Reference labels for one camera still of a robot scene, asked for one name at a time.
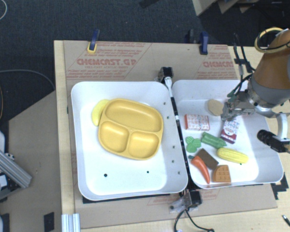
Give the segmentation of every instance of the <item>blue clamp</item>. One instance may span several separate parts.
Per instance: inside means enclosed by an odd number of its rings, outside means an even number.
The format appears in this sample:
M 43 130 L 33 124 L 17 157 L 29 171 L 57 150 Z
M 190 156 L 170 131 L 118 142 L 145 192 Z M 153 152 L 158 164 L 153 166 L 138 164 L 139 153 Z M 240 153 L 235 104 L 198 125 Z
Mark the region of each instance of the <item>blue clamp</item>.
M 87 47 L 88 53 L 94 54 L 96 52 L 96 50 L 97 50 L 96 42 L 98 41 L 99 35 L 100 35 L 100 30 L 95 29 L 93 31 L 91 42 L 89 42 L 88 47 Z
M 208 34 L 205 31 L 200 33 L 200 44 L 200 54 L 207 55 Z

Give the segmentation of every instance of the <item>red and white box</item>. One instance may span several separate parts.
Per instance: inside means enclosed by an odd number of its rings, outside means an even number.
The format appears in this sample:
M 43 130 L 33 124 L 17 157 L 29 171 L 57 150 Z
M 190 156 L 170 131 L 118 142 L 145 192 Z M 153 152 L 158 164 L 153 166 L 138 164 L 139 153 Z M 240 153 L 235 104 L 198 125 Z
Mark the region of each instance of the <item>red and white box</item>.
M 209 121 L 207 115 L 186 114 L 185 115 L 186 130 L 208 131 Z
M 223 124 L 223 129 L 221 131 L 220 137 L 230 143 L 234 144 L 237 136 L 237 131 L 238 131 L 239 123 L 236 122 L 235 120 L 232 121 L 225 121 Z

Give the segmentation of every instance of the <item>white cable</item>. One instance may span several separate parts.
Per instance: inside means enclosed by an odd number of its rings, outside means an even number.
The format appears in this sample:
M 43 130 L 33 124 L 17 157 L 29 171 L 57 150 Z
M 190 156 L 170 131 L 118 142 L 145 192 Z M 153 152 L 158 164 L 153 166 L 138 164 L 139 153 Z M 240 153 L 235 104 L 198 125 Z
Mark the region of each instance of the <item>white cable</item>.
M 8 11 L 8 5 L 6 4 L 6 2 L 4 0 L 0 0 L 0 1 L 2 1 L 4 3 L 4 6 L 5 6 L 5 11 L 4 11 L 3 15 L 0 17 L 0 20 L 1 20 L 2 18 L 5 17 L 5 15 Z

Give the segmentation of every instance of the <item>waffle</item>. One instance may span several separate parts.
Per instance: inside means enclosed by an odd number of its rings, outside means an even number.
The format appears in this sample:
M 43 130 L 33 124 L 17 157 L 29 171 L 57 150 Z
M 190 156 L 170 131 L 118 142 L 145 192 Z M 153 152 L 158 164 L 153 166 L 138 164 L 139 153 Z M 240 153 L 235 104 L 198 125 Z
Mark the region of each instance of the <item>waffle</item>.
M 219 165 L 214 171 L 214 182 L 231 182 L 231 176 L 228 165 Z

